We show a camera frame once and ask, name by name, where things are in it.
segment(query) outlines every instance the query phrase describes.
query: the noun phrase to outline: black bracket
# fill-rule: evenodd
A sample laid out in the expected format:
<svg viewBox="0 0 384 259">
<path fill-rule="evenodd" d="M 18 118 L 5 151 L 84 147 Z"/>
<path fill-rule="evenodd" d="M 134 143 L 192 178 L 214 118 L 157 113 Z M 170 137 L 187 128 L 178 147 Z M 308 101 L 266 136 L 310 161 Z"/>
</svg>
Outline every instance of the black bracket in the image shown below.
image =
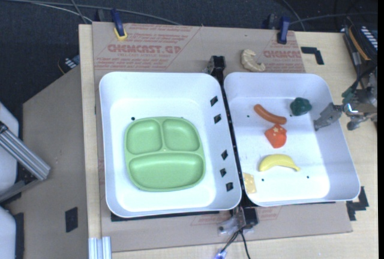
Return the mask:
<svg viewBox="0 0 384 259">
<path fill-rule="evenodd" d="M 271 13 L 267 16 L 262 23 L 262 29 L 274 30 L 278 27 L 278 19 L 275 13 Z"/>
<path fill-rule="evenodd" d="M 104 10 L 98 8 L 95 12 L 95 21 L 96 22 L 109 22 L 109 20 L 107 20 L 107 17 L 105 16 L 104 14 Z"/>
<path fill-rule="evenodd" d="M 247 228 L 251 228 L 258 223 L 258 220 L 257 220 L 256 211 L 254 209 L 254 205 L 250 204 L 250 200 L 248 199 L 248 196 L 245 192 L 245 186 L 244 186 L 244 181 L 243 181 L 243 177 L 242 177 L 242 170 L 241 170 L 241 165 L 240 165 L 239 153 L 238 153 L 237 144 L 236 144 L 235 131 L 233 129 L 232 118 L 231 118 L 230 111 L 229 111 L 227 94 L 226 94 L 226 91 L 224 89 L 223 71 L 224 71 L 225 67 L 226 67 L 226 61 L 225 61 L 224 56 L 211 56 L 211 58 L 209 60 L 209 64 L 206 67 L 206 72 L 208 74 L 210 74 L 212 77 L 215 77 L 217 79 L 217 81 L 220 84 L 221 93 L 223 94 L 223 102 L 224 102 L 224 106 L 226 108 L 228 127 L 229 127 L 230 136 L 231 136 L 232 144 L 233 144 L 233 153 L 235 154 L 236 166 L 238 168 L 239 180 L 240 180 L 240 184 L 241 184 L 241 188 L 242 188 L 242 199 L 240 202 L 240 206 L 244 210 L 244 217 L 245 217 L 245 222 L 247 224 Z M 228 156 L 228 154 L 225 151 L 221 154 L 221 156 L 223 157 L 223 159 L 225 159 Z"/>
<path fill-rule="evenodd" d="M 324 65 L 322 53 L 316 47 L 301 47 L 301 52 L 307 55 L 314 55 L 317 64 Z"/>
<path fill-rule="evenodd" d="M 65 211 L 65 232 L 69 233 L 76 229 L 79 225 L 77 219 L 77 207 L 74 207 L 68 211 Z"/>
<path fill-rule="evenodd" d="M 347 201 L 347 211 L 349 215 L 349 219 L 351 221 L 356 221 L 356 211 L 365 211 L 366 208 L 369 207 L 367 196 L 365 195 L 364 187 L 362 186 L 360 189 L 360 194 L 358 196 L 359 201 Z"/>
<path fill-rule="evenodd" d="M 24 213 L 13 216 L 16 222 L 16 253 L 15 259 L 23 259 L 25 251 Z"/>
</svg>

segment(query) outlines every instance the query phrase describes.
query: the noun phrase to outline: black hinge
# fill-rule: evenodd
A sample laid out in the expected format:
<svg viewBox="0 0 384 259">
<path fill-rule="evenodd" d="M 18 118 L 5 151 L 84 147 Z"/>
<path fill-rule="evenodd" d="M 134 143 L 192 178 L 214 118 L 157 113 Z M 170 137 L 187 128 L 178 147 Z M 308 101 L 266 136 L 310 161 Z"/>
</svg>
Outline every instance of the black hinge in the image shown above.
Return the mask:
<svg viewBox="0 0 384 259">
<path fill-rule="evenodd" d="M 314 55 L 317 64 L 324 65 L 322 53 L 316 47 L 301 47 L 301 52 L 308 55 Z"/>
<path fill-rule="evenodd" d="M 211 56 L 206 70 L 208 74 L 210 74 L 212 77 L 215 77 L 217 79 L 217 81 L 220 84 L 221 93 L 223 94 L 223 103 L 226 109 L 229 132 L 230 132 L 230 136 L 233 144 L 232 148 L 233 148 L 233 153 L 235 155 L 235 161 L 236 161 L 236 166 L 238 168 L 238 175 L 239 175 L 239 180 L 240 180 L 240 185 L 242 190 L 242 199 L 240 202 L 240 206 L 244 210 L 244 217 L 245 217 L 246 224 L 249 228 L 251 228 L 252 226 L 258 223 L 258 219 L 256 215 L 256 210 L 254 209 L 254 204 L 250 204 L 250 200 L 248 199 L 248 196 L 245 193 L 245 186 L 244 186 L 244 181 L 242 177 L 242 170 L 241 170 L 240 158 L 239 158 L 239 153 L 238 153 L 237 144 L 236 144 L 235 131 L 233 129 L 232 118 L 230 115 L 230 110 L 229 110 L 229 105 L 227 100 L 227 94 L 224 88 L 223 71 L 225 67 L 226 67 L 226 61 L 224 56 Z M 228 156 L 227 151 L 223 152 L 221 156 L 223 157 L 223 159 L 225 159 Z M 227 183 L 226 187 L 227 187 L 227 191 L 230 191 L 233 188 L 233 184 Z"/>
<path fill-rule="evenodd" d="M 365 195 L 364 187 L 362 186 L 360 189 L 360 194 L 358 196 L 359 201 L 347 201 L 347 211 L 349 215 L 349 219 L 351 221 L 356 221 L 356 211 L 364 211 L 369 207 L 367 196 Z"/>
<path fill-rule="evenodd" d="M 24 258 L 24 213 L 18 213 L 13 216 L 16 222 L 16 253 L 15 259 L 23 259 Z"/>
</svg>

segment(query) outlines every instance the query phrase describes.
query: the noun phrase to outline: blue clamp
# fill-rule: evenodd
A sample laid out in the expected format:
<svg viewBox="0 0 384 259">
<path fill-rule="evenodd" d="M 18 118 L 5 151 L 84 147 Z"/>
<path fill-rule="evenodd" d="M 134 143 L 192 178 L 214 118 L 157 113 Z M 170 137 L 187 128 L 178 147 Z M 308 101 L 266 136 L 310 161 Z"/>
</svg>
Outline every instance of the blue clamp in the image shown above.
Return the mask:
<svg viewBox="0 0 384 259">
<path fill-rule="evenodd" d="M 218 251 L 214 259 L 225 259 L 227 251 Z"/>
<path fill-rule="evenodd" d="M 116 37 L 119 41 L 124 41 L 125 39 L 127 39 L 128 34 L 124 29 L 119 13 L 116 11 L 115 8 L 111 9 L 110 13 L 112 15 L 112 20 L 115 23 L 115 27 L 113 30 L 116 34 Z"/>
<path fill-rule="evenodd" d="M 280 18 L 280 32 L 277 34 L 277 42 L 285 45 L 287 43 L 287 33 L 289 27 L 289 18 L 282 16 Z"/>
</svg>

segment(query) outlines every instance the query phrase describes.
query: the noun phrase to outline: toy sausage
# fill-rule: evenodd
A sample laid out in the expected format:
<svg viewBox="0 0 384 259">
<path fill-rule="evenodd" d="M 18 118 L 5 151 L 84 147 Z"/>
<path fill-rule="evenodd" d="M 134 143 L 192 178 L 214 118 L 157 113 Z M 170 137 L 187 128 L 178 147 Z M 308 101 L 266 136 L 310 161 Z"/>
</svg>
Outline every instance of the toy sausage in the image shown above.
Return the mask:
<svg viewBox="0 0 384 259">
<path fill-rule="evenodd" d="M 287 122 L 287 119 L 284 116 L 278 116 L 268 112 L 261 104 L 256 104 L 253 109 L 258 115 L 268 122 L 273 122 L 274 124 L 279 125 L 284 125 Z"/>
</svg>

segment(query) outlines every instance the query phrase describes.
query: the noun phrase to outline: toy banana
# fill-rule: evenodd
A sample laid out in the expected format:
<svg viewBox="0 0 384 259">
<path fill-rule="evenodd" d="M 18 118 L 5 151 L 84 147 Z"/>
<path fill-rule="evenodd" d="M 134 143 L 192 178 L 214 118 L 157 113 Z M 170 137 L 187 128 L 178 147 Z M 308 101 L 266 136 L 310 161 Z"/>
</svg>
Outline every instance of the toy banana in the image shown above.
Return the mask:
<svg viewBox="0 0 384 259">
<path fill-rule="evenodd" d="M 293 168 L 296 171 L 300 171 L 300 168 L 293 162 L 292 158 L 281 153 L 276 153 L 274 155 L 268 155 L 259 165 L 259 171 L 269 170 L 273 166 L 284 166 Z"/>
</svg>

